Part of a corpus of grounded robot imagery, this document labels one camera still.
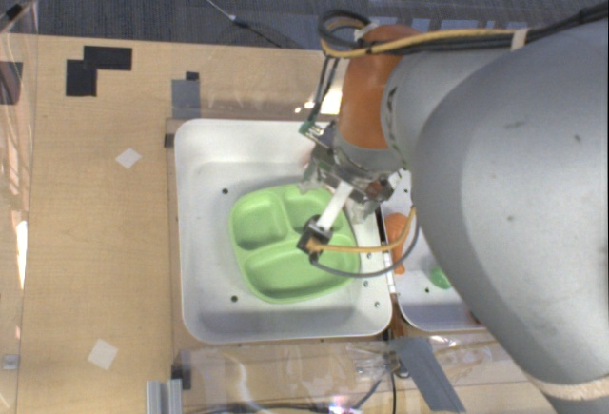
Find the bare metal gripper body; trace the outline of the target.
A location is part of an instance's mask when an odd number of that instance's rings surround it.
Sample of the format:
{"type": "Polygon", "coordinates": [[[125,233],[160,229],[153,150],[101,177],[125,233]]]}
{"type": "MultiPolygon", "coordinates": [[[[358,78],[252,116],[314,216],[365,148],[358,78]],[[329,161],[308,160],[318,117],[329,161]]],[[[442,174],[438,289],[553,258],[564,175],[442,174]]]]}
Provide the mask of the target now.
{"type": "Polygon", "coordinates": [[[389,177],[399,170],[399,158],[391,149],[356,146],[337,128],[309,128],[307,138],[314,143],[307,166],[323,168],[332,189],[348,183],[353,187],[350,197],[358,202],[381,203],[392,196],[389,177]]]}

